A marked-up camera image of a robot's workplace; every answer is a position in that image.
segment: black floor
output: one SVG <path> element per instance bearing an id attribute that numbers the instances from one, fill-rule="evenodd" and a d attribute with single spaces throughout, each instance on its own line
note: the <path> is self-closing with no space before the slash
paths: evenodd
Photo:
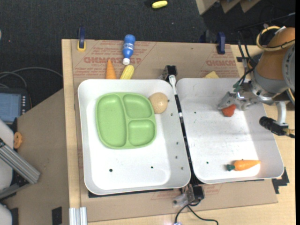
<path id="1" fill-rule="evenodd" d="M 77 38 L 79 25 L 87 39 L 122 40 L 132 33 L 140 41 L 199 42 L 209 31 L 211 39 L 222 31 L 226 42 L 237 44 L 237 28 L 243 29 L 245 43 L 263 29 L 262 22 L 295 27 L 295 0 L 262 0 L 244 13 L 236 5 L 225 14 L 216 3 L 202 16 L 195 0 L 168 0 L 168 6 L 153 10 L 147 0 L 0 0 L 0 87 L 22 88 L 16 75 L 1 72 L 21 68 L 48 68 L 62 72 L 61 39 Z M 35 106 L 62 88 L 62 78 L 40 69 L 17 72 L 28 85 Z"/>

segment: corn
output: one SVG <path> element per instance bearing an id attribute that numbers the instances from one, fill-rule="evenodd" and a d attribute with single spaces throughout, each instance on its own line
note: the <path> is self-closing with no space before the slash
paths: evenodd
<path id="1" fill-rule="evenodd" d="M 124 68 L 123 73 L 122 73 L 120 79 L 131 79 L 134 72 L 135 72 L 135 67 L 132 66 L 132 65 L 127 65 Z"/>

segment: monitor screen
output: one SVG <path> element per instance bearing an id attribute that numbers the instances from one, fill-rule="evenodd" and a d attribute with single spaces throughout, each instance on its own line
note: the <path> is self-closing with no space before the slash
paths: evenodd
<path id="1" fill-rule="evenodd" d="M 0 93 L 0 119 L 12 123 L 21 115 L 21 94 Z"/>

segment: green toy dish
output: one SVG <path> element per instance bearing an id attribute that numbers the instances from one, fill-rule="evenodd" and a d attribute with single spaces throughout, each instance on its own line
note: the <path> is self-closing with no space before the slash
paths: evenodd
<path id="1" fill-rule="evenodd" d="M 156 137 L 152 104 L 137 93 L 108 93 L 99 97 L 96 126 L 101 142 L 113 149 L 144 147 Z"/>

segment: orange toy carrot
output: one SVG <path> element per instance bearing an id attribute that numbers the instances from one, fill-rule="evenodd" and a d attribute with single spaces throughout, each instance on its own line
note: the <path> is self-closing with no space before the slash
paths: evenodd
<path id="1" fill-rule="evenodd" d="M 113 64 L 110 59 L 107 61 L 106 79 L 117 79 L 116 72 L 114 71 Z"/>
<path id="2" fill-rule="evenodd" d="M 260 163 L 261 161 L 259 160 L 237 160 L 233 165 L 228 164 L 227 170 L 231 171 L 234 169 L 236 171 L 243 171 Z"/>

